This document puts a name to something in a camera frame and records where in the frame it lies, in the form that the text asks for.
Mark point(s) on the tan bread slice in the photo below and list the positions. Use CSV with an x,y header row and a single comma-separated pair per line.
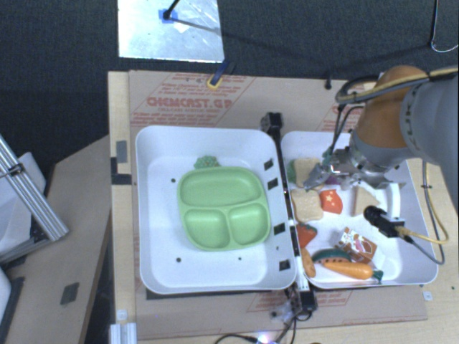
x,y
306,205

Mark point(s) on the orange sausage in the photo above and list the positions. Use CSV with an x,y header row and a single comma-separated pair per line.
x,y
308,263

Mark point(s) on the triangular sandwich half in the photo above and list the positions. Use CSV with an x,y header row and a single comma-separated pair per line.
x,y
364,201

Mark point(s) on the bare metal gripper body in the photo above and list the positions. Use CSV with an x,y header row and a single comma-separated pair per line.
x,y
344,163

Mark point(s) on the sandwich with green lettuce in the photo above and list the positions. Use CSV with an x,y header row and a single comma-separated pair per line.
x,y
303,170

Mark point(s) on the brown cardboard board red print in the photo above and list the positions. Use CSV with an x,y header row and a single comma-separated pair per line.
x,y
229,102

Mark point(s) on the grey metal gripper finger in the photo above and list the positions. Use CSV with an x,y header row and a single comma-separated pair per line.
x,y
317,178
346,183

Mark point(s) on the red strawberry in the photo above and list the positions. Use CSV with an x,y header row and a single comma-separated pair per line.
x,y
306,234

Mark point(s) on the green grapes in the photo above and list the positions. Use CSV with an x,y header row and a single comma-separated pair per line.
x,y
206,162

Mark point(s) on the white plastic tray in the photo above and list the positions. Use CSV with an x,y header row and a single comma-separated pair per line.
x,y
394,260
161,228

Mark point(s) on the green divided plate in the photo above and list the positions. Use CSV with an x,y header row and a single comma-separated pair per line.
x,y
222,210

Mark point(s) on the green and red watermelon slice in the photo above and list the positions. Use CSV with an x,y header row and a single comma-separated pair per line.
x,y
330,256

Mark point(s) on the brown and white carton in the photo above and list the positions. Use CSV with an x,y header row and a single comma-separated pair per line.
x,y
358,246

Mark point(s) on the orange carrot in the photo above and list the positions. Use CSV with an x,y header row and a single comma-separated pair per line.
x,y
349,270

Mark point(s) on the black cylinder on white bracket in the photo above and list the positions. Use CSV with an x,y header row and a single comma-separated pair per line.
x,y
380,219

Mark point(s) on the purple toy food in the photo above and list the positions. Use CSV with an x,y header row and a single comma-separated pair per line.
x,y
332,180

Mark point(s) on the thin black and white rod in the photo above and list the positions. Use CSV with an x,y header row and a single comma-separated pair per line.
x,y
291,224

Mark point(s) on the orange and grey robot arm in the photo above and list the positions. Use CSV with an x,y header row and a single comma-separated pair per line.
x,y
423,120

